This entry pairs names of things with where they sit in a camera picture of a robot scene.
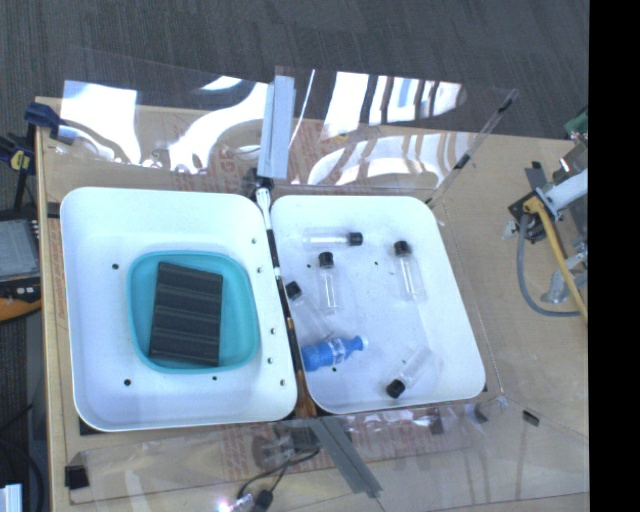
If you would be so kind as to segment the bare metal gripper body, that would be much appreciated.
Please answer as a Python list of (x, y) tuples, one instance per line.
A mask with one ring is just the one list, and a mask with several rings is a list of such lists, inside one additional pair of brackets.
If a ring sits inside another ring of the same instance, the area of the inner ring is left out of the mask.
[(553, 183), (562, 186), (568, 182), (574, 191), (573, 200), (566, 200), (578, 235), (587, 243), (587, 193), (588, 193), (588, 135), (571, 133), (574, 147), (560, 159), (561, 167), (553, 173)]

